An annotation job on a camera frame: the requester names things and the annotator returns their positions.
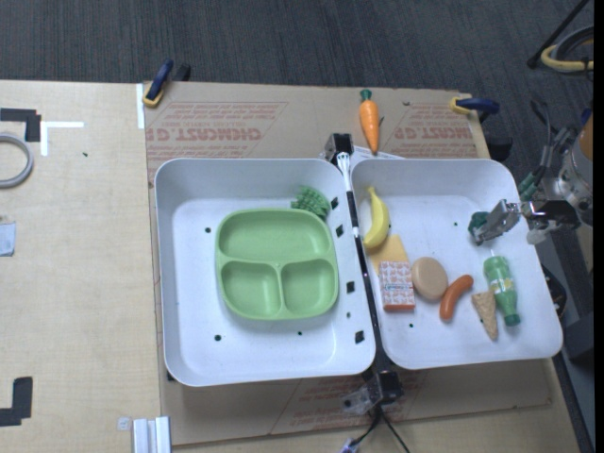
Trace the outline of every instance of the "cardboard sheet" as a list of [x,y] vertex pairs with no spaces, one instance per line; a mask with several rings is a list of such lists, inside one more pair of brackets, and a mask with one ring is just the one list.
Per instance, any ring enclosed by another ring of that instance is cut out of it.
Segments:
[[[331,133],[350,133],[359,148],[361,89],[172,83],[156,109],[145,109],[154,274],[161,350],[161,291],[153,177],[174,158],[317,158]],[[452,112],[458,92],[372,89],[383,121],[380,152],[409,158],[486,158],[475,113]],[[366,416],[342,412],[341,398],[360,377],[325,377],[188,388],[169,380],[159,354],[161,412],[172,418],[174,445],[350,428]],[[442,370],[397,369],[405,394],[388,407],[394,422],[548,402],[540,361]]]

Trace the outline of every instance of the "green plate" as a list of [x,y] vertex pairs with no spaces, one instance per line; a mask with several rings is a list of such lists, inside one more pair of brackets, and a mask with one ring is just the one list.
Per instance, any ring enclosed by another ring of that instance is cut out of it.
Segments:
[[282,320],[327,312],[338,297],[331,233],[305,210],[252,209],[218,226],[216,271],[228,307],[248,319]]

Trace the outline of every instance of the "carrot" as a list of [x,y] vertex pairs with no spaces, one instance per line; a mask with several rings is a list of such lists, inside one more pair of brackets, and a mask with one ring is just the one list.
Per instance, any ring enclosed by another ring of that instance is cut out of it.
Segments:
[[362,102],[359,106],[359,116],[361,118],[361,128],[365,139],[369,144],[369,149],[373,154],[378,151],[379,143],[379,110],[378,105],[371,100],[371,91],[363,89],[361,91]]
[[445,294],[441,299],[441,319],[448,321],[453,317],[453,310],[455,309],[457,300],[460,298],[461,294],[473,285],[474,279],[472,276],[465,275],[457,278],[447,287]]

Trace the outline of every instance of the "plastic bottle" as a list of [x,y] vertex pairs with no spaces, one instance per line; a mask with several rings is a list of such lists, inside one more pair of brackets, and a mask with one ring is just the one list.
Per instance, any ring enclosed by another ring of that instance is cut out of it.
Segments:
[[520,315],[516,311],[518,292],[510,274],[508,261],[504,257],[490,257],[484,261],[483,267],[489,290],[495,293],[495,303],[503,313],[506,326],[517,326],[520,324]]

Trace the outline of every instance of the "sausage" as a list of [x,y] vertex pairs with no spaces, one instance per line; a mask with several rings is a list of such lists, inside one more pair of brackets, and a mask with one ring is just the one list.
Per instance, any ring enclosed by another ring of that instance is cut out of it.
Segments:
[[443,298],[441,299],[441,319],[444,321],[451,320],[457,300],[460,298],[461,294],[473,285],[474,279],[472,276],[464,275],[454,280],[451,285],[447,287],[443,294]]

